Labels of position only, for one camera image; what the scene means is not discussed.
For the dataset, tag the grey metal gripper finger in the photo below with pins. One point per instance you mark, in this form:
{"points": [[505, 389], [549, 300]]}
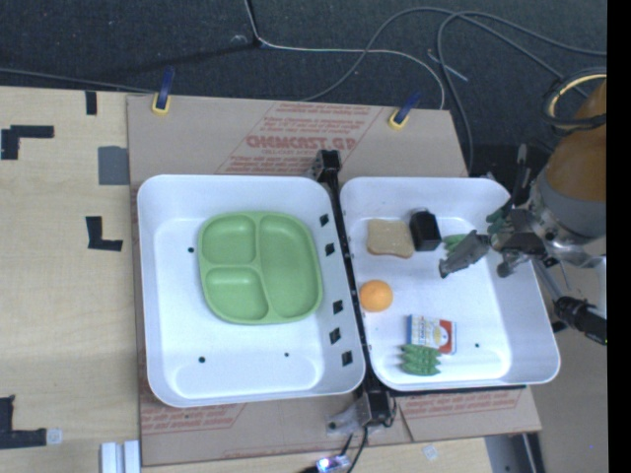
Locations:
{"points": [[466, 256], [512, 265]]}

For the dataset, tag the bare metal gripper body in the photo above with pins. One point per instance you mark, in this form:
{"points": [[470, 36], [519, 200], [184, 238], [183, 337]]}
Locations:
{"points": [[525, 237]]}

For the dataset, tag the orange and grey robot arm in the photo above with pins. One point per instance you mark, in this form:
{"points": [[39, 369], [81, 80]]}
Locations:
{"points": [[577, 165]]}

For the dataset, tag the green pea pods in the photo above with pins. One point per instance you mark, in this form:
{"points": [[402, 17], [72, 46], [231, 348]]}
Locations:
{"points": [[419, 360], [452, 242]]}

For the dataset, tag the small black box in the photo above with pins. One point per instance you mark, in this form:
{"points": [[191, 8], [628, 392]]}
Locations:
{"points": [[425, 232]]}

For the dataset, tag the white plastic tray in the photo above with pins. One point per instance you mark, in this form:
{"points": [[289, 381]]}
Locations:
{"points": [[172, 313], [473, 313]]}

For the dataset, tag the tan bread slice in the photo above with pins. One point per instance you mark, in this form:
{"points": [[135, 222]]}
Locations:
{"points": [[388, 238]]}

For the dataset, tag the white blue red carton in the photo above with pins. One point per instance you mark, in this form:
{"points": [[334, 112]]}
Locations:
{"points": [[431, 334]]}

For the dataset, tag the orange fruit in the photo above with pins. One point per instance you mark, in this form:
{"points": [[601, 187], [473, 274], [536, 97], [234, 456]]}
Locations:
{"points": [[376, 295]]}

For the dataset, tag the thin black rod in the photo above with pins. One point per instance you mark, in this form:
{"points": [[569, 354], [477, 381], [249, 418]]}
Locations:
{"points": [[351, 274]]}

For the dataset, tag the green divided plate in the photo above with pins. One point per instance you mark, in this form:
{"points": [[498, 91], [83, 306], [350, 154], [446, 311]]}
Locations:
{"points": [[276, 264]]}

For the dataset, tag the brown cardboard board red print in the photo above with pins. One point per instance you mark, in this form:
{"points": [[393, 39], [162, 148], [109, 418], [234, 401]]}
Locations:
{"points": [[207, 136]]}

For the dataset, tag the black cylinder on white bracket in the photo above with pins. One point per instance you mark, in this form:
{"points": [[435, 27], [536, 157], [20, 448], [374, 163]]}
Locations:
{"points": [[579, 313]]}

